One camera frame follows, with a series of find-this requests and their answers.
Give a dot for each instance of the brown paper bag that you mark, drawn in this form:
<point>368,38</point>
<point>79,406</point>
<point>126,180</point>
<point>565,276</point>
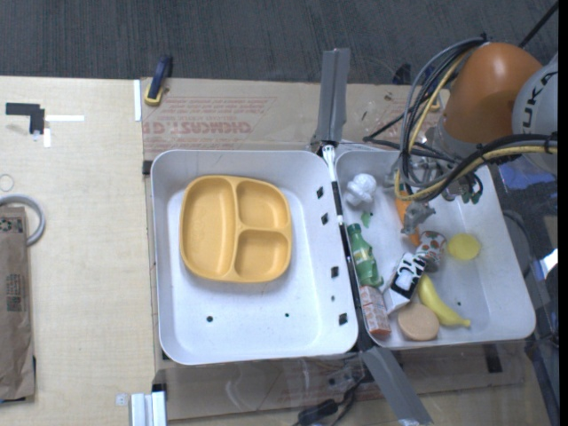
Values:
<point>15,309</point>

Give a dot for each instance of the yellow banana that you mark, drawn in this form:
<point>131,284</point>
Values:
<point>432,300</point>

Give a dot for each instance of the small green leaf piece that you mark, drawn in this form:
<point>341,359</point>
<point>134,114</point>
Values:
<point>366,220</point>

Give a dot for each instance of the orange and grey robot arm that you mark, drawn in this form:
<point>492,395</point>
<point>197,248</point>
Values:
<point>488,91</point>

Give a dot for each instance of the yellow round lemon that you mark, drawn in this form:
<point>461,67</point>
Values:
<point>463,246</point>

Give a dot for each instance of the black and white carton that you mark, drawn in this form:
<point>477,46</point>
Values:
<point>406,280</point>

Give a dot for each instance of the yellow divided plate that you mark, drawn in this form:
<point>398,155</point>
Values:
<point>208,229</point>

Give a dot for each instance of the brown cardboard board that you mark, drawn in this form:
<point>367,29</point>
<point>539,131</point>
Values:
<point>266,122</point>

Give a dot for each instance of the tan round biscuit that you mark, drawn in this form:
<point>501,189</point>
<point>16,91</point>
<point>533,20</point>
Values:
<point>418,323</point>

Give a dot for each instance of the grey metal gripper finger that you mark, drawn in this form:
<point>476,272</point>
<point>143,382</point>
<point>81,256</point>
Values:
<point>417,215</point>

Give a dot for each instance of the orange juice carton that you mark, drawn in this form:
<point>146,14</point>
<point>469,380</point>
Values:
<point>375,311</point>

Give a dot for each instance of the green plastic bottle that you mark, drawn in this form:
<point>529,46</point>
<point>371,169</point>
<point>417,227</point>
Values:
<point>363,255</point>

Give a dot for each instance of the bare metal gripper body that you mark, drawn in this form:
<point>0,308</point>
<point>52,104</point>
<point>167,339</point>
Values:
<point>448,180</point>

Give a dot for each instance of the white can with orange print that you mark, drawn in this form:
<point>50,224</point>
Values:
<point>432,249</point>

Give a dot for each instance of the orange carrot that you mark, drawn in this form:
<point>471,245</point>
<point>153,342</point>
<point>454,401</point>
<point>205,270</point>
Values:
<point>403,209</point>

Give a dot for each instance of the white plastic tray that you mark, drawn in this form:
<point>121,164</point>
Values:
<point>248,317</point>
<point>492,291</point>

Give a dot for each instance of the white toy cauliflower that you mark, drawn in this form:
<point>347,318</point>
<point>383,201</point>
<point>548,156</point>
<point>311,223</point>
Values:
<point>360,189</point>

